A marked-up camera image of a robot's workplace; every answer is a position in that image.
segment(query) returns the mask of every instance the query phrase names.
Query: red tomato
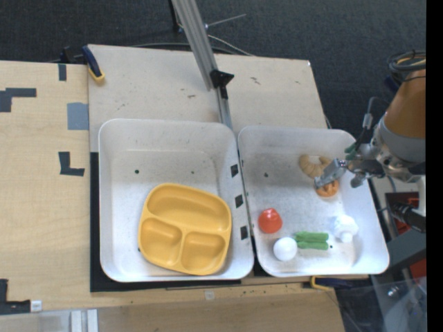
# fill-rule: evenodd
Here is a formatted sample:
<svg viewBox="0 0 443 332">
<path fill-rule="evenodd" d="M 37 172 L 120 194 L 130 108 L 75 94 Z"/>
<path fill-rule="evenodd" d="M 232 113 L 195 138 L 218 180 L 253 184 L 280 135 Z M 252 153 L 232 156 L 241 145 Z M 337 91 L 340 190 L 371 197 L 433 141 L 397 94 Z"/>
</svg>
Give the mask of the red tomato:
<svg viewBox="0 0 443 332">
<path fill-rule="evenodd" d="M 277 213 L 277 210 L 270 207 L 262 211 L 258 217 L 258 225 L 263 232 L 273 234 L 283 226 L 283 221 L 280 214 Z"/>
</svg>

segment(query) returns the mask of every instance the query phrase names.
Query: orange ring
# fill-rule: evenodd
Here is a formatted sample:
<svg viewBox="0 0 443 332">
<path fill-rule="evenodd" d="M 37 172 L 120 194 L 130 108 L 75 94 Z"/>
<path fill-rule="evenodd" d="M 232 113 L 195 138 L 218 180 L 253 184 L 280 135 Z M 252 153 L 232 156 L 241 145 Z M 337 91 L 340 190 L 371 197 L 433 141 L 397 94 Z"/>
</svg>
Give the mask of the orange ring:
<svg viewBox="0 0 443 332">
<path fill-rule="evenodd" d="M 335 180 L 334 182 L 328 183 L 316 190 L 316 193 L 319 196 L 329 197 L 333 196 L 338 192 L 338 181 Z"/>
</svg>

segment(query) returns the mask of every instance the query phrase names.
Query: white ball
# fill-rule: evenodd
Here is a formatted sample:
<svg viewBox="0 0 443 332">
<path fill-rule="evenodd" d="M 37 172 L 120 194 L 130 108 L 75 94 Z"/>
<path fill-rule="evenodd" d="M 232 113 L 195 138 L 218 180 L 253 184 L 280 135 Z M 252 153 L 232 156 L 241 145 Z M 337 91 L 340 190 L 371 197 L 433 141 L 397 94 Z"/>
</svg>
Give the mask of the white ball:
<svg viewBox="0 0 443 332">
<path fill-rule="evenodd" d="M 297 243 L 292 237 L 282 237 L 274 243 L 274 255 L 280 261 L 289 261 L 297 254 Z"/>
</svg>

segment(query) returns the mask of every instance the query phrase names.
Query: white tray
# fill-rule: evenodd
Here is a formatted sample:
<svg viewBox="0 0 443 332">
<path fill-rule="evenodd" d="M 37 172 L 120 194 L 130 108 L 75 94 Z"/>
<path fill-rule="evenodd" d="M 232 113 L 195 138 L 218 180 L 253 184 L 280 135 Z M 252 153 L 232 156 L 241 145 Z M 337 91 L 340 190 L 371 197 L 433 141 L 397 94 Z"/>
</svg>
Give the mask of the white tray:
<svg viewBox="0 0 443 332">
<path fill-rule="evenodd" d="M 241 279 L 249 274 L 253 250 L 248 213 L 246 203 L 239 205 L 239 196 L 244 201 L 243 184 L 237 143 L 228 127 L 209 122 L 114 119 L 101 126 L 98 141 L 100 263 L 110 278 L 159 282 Z M 194 276 L 168 270 L 149 263 L 138 251 L 143 203 L 161 183 L 206 190 L 229 205 L 233 230 L 224 265 L 216 273 Z"/>
<path fill-rule="evenodd" d="M 251 126 L 240 132 L 238 146 L 257 258 L 268 274 L 378 274 L 388 267 L 389 254 L 368 183 L 351 188 L 353 175 L 347 172 L 339 180 L 338 194 L 322 199 L 298 165 L 302 154 L 344 158 L 344 149 L 353 142 L 349 133 L 336 129 Z M 258 227 L 258 217 L 267 208 L 275 208 L 283 220 L 283 227 L 274 234 Z M 332 234 L 340 214 L 352 216 L 359 226 L 352 243 L 342 243 Z M 290 261 L 278 261 L 273 254 L 275 241 L 303 230 L 328 232 L 331 248 L 298 249 Z"/>
</svg>

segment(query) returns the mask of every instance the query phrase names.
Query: yellow plate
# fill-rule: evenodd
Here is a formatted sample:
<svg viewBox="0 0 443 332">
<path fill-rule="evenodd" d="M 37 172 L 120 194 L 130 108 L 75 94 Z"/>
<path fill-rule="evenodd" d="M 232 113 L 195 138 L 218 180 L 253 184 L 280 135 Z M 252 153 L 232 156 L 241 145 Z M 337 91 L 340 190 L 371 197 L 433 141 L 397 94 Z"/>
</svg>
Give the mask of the yellow plate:
<svg viewBox="0 0 443 332">
<path fill-rule="evenodd" d="M 138 225 L 138 247 L 157 266 L 191 275 L 219 270 L 228 252 L 232 220 L 220 197 L 164 183 L 147 196 Z"/>
</svg>

